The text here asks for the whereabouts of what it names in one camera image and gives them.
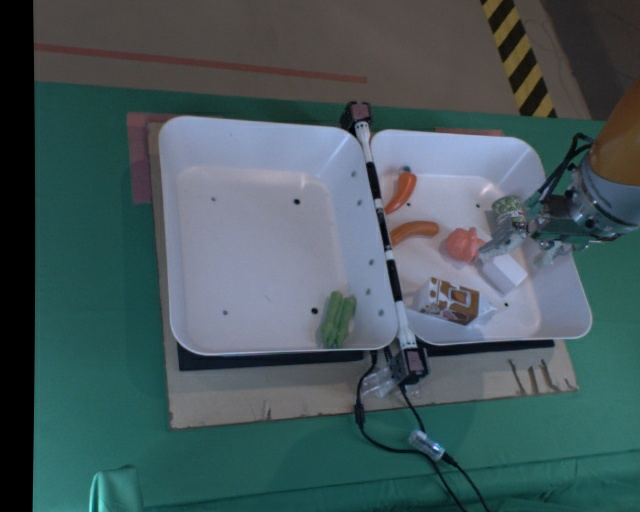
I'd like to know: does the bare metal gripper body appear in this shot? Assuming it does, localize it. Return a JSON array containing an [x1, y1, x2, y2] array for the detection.
[[526, 185, 610, 252]]

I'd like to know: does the white block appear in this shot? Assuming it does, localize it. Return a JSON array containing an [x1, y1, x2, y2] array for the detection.
[[481, 253, 529, 295]]

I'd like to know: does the green can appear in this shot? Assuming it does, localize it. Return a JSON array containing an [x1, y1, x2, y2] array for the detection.
[[491, 194, 529, 232]]

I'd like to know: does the salmon pink toy food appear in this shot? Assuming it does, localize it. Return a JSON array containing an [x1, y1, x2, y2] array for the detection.
[[439, 227, 486, 264]]

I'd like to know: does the white plastic tray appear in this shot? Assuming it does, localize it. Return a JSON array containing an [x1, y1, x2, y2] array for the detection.
[[370, 128, 594, 346], [158, 115, 400, 357]]

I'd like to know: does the brown and white carton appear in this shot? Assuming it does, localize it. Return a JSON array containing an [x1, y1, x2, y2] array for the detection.
[[417, 277, 496, 327]]

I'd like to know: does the orange sausage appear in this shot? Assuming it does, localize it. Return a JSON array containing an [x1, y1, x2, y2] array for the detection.
[[389, 220, 441, 247]]

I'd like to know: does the orange carrot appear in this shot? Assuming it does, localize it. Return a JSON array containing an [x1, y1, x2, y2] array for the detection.
[[383, 165, 418, 216]]

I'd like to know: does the black and white thin rod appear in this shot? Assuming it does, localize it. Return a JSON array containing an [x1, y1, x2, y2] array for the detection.
[[353, 119, 419, 354]]

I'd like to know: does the green asparagus bunch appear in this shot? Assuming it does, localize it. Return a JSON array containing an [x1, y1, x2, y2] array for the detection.
[[320, 290, 358, 350]]

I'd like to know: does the brown cardboard board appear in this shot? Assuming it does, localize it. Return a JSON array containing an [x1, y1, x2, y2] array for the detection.
[[147, 115, 580, 430]]

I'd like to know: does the black block with wires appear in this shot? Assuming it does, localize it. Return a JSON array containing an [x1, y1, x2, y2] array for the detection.
[[391, 347, 430, 386], [340, 101, 373, 132]]

